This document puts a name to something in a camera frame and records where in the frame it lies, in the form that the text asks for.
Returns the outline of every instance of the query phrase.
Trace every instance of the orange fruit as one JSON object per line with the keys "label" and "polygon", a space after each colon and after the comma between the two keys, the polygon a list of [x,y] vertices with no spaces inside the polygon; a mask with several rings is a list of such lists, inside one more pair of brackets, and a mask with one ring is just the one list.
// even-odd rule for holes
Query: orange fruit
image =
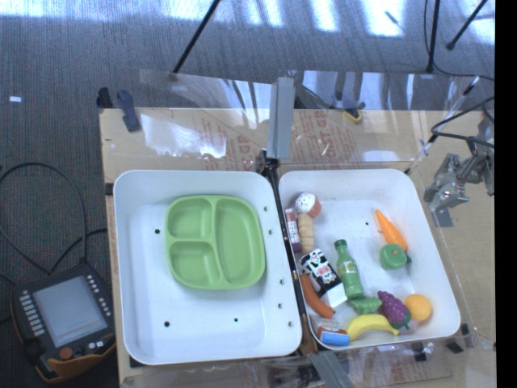
{"label": "orange fruit", "polygon": [[431,316],[433,307],[429,299],[422,294],[414,293],[404,300],[404,305],[410,310],[413,320],[422,321]]}

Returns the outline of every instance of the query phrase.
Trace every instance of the white tray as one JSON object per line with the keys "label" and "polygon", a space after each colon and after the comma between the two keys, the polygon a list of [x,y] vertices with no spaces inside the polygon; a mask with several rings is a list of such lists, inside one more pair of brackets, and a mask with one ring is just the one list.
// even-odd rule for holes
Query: white tray
{"label": "white tray", "polygon": [[[394,169],[292,171],[279,182],[283,207],[294,207],[302,192],[314,193],[322,212],[313,219],[314,247],[320,248],[335,268],[334,242],[344,238],[358,265],[366,296],[378,290],[392,293],[402,301],[412,294],[427,296],[433,314],[426,322],[411,321],[409,330],[397,336],[386,331],[367,331],[347,347],[322,344],[328,349],[361,348],[397,342],[447,337],[460,325],[460,311],[443,268],[426,216],[411,179]],[[402,232],[412,262],[398,270],[380,266],[384,236],[376,220],[379,209]],[[296,261],[302,256],[296,253]],[[318,316],[310,306],[309,315]],[[357,313],[346,302],[335,308],[334,318],[344,328]],[[311,331],[316,337],[317,329]]]}
{"label": "white tray", "polygon": [[[170,203],[195,194],[246,200],[258,214],[266,270],[244,289],[200,290],[170,273],[163,232]],[[115,182],[124,344],[147,365],[284,356],[301,322],[275,197],[244,171],[128,171]]]}

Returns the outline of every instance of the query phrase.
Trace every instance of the bottle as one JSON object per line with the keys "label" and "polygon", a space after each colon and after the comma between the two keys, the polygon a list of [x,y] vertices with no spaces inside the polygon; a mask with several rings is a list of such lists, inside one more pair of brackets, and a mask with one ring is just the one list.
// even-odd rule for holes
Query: bottle
{"label": "bottle", "polygon": [[363,296],[364,289],[361,285],[359,277],[359,270],[354,258],[348,253],[347,240],[336,240],[334,247],[338,252],[338,262],[336,263],[336,270],[339,279],[343,282],[345,287],[345,294],[349,299]]}

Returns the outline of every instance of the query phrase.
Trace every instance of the gray carpet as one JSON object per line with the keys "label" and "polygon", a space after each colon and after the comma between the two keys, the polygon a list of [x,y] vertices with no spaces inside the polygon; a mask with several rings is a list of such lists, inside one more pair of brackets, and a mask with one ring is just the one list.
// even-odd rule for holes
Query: gray carpet
{"label": "gray carpet", "polygon": [[[433,73],[481,75],[465,107],[494,94],[495,0],[453,50],[445,45],[480,1],[441,0],[439,10]],[[24,162],[52,165],[80,191],[88,230],[105,227],[98,91],[109,88],[115,101],[127,89],[138,107],[174,106],[141,71],[173,70],[211,4],[0,0],[0,176]],[[425,73],[434,7],[435,0],[221,0],[180,73],[263,83],[289,70]],[[74,190],[46,167],[19,168],[0,183],[0,226],[46,268],[81,236],[81,216]],[[109,283],[106,234],[91,235],[87,249]],[[57,271],[80,256],[76,245]],[[1,235],[0,272],[18,282],[45,275]],[[11,288],[0,279],[0,318],[9,314]],[[0,386],[45,386],[12,321],[0,324],[0,338]],[[111,355],[62,386],[117,385]]]}

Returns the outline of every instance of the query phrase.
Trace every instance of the purple grapes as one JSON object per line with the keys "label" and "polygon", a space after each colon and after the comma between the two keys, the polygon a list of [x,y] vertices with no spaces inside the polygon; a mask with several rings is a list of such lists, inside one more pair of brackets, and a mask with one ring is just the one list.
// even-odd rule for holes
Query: purple grapes
{"label": "purple grapes", "polygon": [[388,319],[391,325],[397,329],[403,326],[408,328],[407,323],[411,320],[411,313],[406,305],[391,293],[383,292],[382,290],[377,292],[377,296],[382,302],[379,312]]}

